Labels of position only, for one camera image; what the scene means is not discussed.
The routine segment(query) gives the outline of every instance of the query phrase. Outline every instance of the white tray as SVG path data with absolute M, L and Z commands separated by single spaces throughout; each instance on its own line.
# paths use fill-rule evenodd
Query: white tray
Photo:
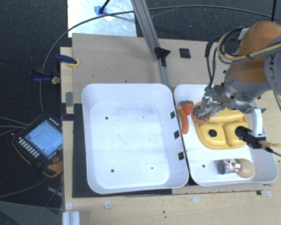
M 200 102 L 206 85 L 183 84 L 176 87 L 174 98 L 179 101 L 192 100 Z M 189 132 L 183 135 L 186 155 L 192 179 L 202 186 L 215 186 L 224 184 L 247 182 L 271 182 L 278 176 L 278 168 L 274 156 L 264 150 L 253 150 L 249 146 L 230 150 L 211 150 L 201 144 L 191 117 Z M 235 173 L 221 175 L 217 170 L 217 161 L 229 158 L 246 158 L 255 167 L 255 174 L 250 179 L 240 178 Z
M 189 171 L 173 95 L 162 84 L 90 84 L 82 91 L 87 178 L 100 194 L 178 188 Z

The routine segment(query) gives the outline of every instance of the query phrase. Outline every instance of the blue tape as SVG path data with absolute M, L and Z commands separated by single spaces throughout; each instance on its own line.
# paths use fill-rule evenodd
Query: blue tape
M 94 11 L 95 11 L 95 13 L 96 13 L 98 16 L 107 13 L 107 9 L 106 9 L 106 8 L 104 8 L 103 13 L 99 13 L 99 9 L 100 9 L 100 8 L 101 8 L 101 6 L 95 6 L 95 7 L 94 7 Z

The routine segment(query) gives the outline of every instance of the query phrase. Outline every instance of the wooden board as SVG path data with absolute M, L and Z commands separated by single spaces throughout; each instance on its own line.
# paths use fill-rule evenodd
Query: wooden board
M 79 102 L 79 92 L 84 85 L 89 83 L 106 83 L 107 81 L 124 83 L 142 82 L 143 75 L 134 72 L 134 69 L 115 69 L 112 73 L 104 73 L 104 65 L 110 64 L 113 60 L 117 67 L 121 64 L 127 68 L 132 61 L 134 65 L 146 63 L 151 68 L 153 74 L 145 78 L 145 83 L 159 82 L 159 70 L 157 64 L 151 63 L 150 54 L 142 38 L 122 38 L 121 43 L 129 44 L 129 52 L 121 52 L 123 47 L 118 43 L 118 54 L 114 59 L 103 56 L 103 50 L 106 49 L 109 54 L 112 47 L 106 47 L 109 40 L 119 41 L 118 37 L 83 35 L 83 43 L 89 50 L 75 49 L 77 56 L 83 64 L 88 65 L 84 70 L 86 79 L 79 75 L 79 79 L 72 81 L 72 74 L 78 74 L 80 68 L 69 68 L 66 64 L 61 64 L 61 85 L 62 102 L 66 102 L 66 92 L 74 90 L 74 101 Z M 208 81 L 206 64 L 204 59 L 204 49 L 206 43 L 178 41 L 160 39 L 163 48 L 172 50 L 167 58 L 168 71 L 171 86 L 175 87 L 183 83 L 205 84 Z M 179 48 L 189 48 L 192 58 L 182 59 L 179 56 Z M 63 48 L 62 54 L 72 55 L 72 49 Z M 102 54 L 97 57 L 94 55 L 91 59 L 84 58 L 83 53 Z M 89 76 L 93 69 L 99 69 L 98 75 Z M 223 78 L 222 70 L 226 65 L 219 64 L 217 67 L 215 83 L 220 83 Z M 267 107 L 263 114 L 264 125 L 267 131 L 269 141 L 281 143 L 281 115 L 275 103 L 272 92 L 267 92 L 258 101 L 259 106 Z M 71 113 L 71 107 L 67 107 L 67 113 Z M 281 224 L 281 158 L 275 157 L 279 175 L 278 179 L 266 184 L 238 184 L 216 187 L 185 186 L 183 188 L 173 189 L 174 195 L 167 196 L 142 196 L 142 197 L 104 197 L 104 198 L 72 198 L 72 155 L 73 155 L 73 122 L 63 122 L 64 131 L 64 164 L 65 164 L 65 203 L 72 205 L 72 209 L 81 212 L 81 224 Z M 262 195 L 257 195 L 256 191 L 262 190 Z M 273 196 L 267 197 L 266 190 L 271 190 Z M 200 202 L 194 202 L 194 196 L 200 198 Z M 112 208 L 105 209 L 104 203 L 111 201 Z

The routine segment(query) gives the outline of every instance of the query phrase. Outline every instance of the wooden table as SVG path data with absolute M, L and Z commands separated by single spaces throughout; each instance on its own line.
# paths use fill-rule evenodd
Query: wooden table
M 73 104 L 81 103 L 79 91 L 89 83 L 160 83 L 157 62 L 149 54 L 142 38 L 83 35 L 73 49 L 61 53 L 81 59 L 79 67 L 61 64 L 61 95 L 66 113 L 73 114 Z M 205 42 L 160 39 L 162 48 L 171 50 L 167 57 L 172 87 L 179 84 L 207 84 L 204 58 Z M 191 59 L 182 59 L 179 48 L 189 48 Z M 84 69 L 84 77 L 73 74 Z M 215 84 L 223 81 L 227 65 L 218 62 Z M 270 142 L 281 143 L 281 114 L 272 92 L 258 101 L 267 107 L 264 126 Z M 73 121 L 63 121 L 64 186 L 66 211 L 80 211 L 82 225 L 149 225 L 149 224 L 281 224 L 281 158 L 275 157 L 279 175 L 276 181 L 233 186 L 192 186 L 174 189 L 174 195 L 110 196 L 72 198 Z M 112 208 L 105 209 L 105 202 Z

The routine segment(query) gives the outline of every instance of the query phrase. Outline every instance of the metal bracket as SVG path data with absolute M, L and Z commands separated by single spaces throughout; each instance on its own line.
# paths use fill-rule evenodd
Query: metal bracket
M 62 225 L 80 225 L 80 212 L 64 212 L 62 214 Z
M 155 55 L 156 55 L 157 59 L 161 59 L 162 66 L 166 67 L 167 63 L 165 61 L 165 58 L 169 55 L 170 50 L 166 50 L 166 49 L 163 49 L 161 47 L 156 47 L 154 49 L 154 52 L 155 52 Z
M 106 0 L 106 2 L 104 3 L 104 5 L 98 10 L 99 14 L 103 14 L 104 13 L 104 9 L 107 6 L 107 4 L 110 2 L 110 0 Z

